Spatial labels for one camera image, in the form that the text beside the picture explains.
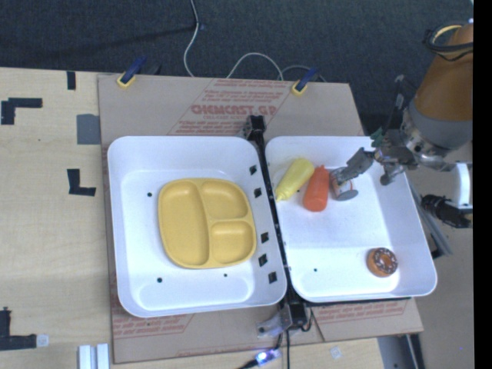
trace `donut toy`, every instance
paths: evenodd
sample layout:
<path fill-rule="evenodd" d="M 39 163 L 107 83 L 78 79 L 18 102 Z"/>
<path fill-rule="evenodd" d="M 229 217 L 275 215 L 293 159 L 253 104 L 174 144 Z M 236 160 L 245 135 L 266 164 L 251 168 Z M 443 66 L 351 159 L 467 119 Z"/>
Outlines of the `donut toy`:
<path fill-rule="evenodd" d="M 379 278 L 386 278 L 397 270 L 398 261 L 390 249 L 375 248 L 367 255 L 367 267 Z"/>

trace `cardboard sheet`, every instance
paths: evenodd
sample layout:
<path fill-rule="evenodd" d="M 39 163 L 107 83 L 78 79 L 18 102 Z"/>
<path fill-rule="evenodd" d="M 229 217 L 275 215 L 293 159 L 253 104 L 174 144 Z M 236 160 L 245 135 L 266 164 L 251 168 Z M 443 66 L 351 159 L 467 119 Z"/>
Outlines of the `cardboard sheet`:
<path fill-rule="evenodd" d="M 100 75 L 98 97 L 115 363 L 216 354 L 272 347 L 258 338 L 256 323 L 277 310 L 183 314 L 151 320 L 132 317 L 119 304 L 112 247 L 107 151 L 126 135 L 241 135 L 247 116 L 263 115 L 265 140 L 281 135 L 362 135 L 350 87 L 312 83 L 298 97 L 292 82 L 176 78 L 139 75 L 121 89 L 118 75 Z M 292 344 L 341 341 L 422 331 L 413 299 L 315 307 L 315 326 L 293 334 Z"/>

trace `black tape mark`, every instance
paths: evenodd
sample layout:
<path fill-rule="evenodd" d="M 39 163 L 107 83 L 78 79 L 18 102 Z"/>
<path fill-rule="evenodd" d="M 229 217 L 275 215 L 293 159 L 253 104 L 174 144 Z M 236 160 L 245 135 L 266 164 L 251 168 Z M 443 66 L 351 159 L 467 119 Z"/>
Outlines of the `black tape mark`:
<path fill-rule="evenodd" d="M 77 81 L 75 80 L 75 71 L 67 71 L 67 89 L 75 90 L 77 88 Z"/>
<path fill-rule="evenodd" d="M 76 195 L 88 195 L 91 197 L 95 196 L 96 188 L 81 188 L 80 187 L 80 170 L 79 169 L 68 169 L 68 183 L 70 184 L 69 194 Z"/>
<path fill-rule="evenodd" d="M 13 125 L 15 118 L 15 108 L 8 102 L 2 101 L 2 119 L 0 124 Z"/>
<path fill-rule="evenodd" d="M 77 145 L 101 144 L 99 117 L 91 114 L 77 115 Z"/>
<path fill-rule="evenodd" d="M 0 124 L 13 125 L 15 122 L 16 108 L 41 108 L 42 106 L 42 98 L 9 98 L 7 101 L 2 101 L 2 118 Z"/>
<path fill-rule="evenodd" d="M 11 336 L 10 313 L 7 307 L 0 311 L 0 351 L 21 350 L 24 348 L 36 348 L 36 335 Z"/>
<path fill-rule="evenodd" d="M 41 108 L 43 106 L 42 98 L 9 98 L 8 102 L 15 108 Z"/>

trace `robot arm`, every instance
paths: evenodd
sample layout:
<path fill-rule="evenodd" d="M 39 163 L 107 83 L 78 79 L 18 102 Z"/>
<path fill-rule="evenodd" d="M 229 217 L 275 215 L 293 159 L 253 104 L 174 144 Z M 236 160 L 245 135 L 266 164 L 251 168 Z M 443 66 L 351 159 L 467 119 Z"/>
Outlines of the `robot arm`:
<path fill-rule="evenodd" d="M 384 168 L 383 185 L 421 165 L 436 171 L 458 169 L 461 163 L 447 162 L 445 157 L 473 137 L 473 29 L 471 21 L 427 33 L 424 44 L 437 56 L 403 110 L 400 128 L 371 136 L 374 151 L 359 149 L 346 167 L 336 171 L 338 184 L 364 173 L 373 161 Z M 438 45 L 437 40 L 449 32 L 453 32 L 449 41 Z M 464 202 L 430 194 L 422 198 L 420 206 L 444 223 L 462 228 L 471 226 L 473 212 Z"/>

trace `white tray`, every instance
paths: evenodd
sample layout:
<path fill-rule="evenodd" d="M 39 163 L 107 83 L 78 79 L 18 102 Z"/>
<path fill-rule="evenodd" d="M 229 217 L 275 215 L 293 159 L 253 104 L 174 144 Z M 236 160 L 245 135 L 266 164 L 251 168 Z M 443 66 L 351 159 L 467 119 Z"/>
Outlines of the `white tray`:
<path fill-rule="evenodd" d="M 123 137 L 108 150 L 108 171 L 118 297 L 129 313 L 156 317 L 251 308 L 283 298 L 287 281 L 251 143 L 235 137 Z M 242 188 L 257 232 L 257 249 L 249 260 L 196 270 L 167 257 L 158 226 L 158 193 L 180 178 L 220 178 Z"/>
<path fill-rule="evenodd" d="M 332 170 L 344 167 L 360 148 L 371 150 L 368 137 L 277 137 L 266 156 L 274 188 L 295 158 L 307 158 Z M 434 263 L 406 175 L 388 186 L 379 183 L 376 162 L 353 180 L 359 195 L 336 201 L 332 193 L 324 211 L 302 205 L 307 185 L 277 211 L 294 289 L 311 302 L 403 298 L 432 292 Z M 371 248 L 390 248 L 399 262 L 395 274 L 378 278 L 367 269 Z"/>

